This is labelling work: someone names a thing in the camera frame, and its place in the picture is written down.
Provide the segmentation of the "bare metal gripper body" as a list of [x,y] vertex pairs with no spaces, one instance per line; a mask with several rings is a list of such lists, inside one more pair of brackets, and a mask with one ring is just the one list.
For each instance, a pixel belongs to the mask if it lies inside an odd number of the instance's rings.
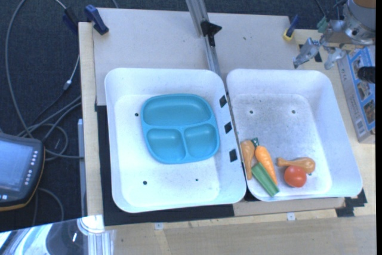
[[375,44],[375,19],[364,22],[358,19],[320,21],[320,43],[325,47],[352,50]]

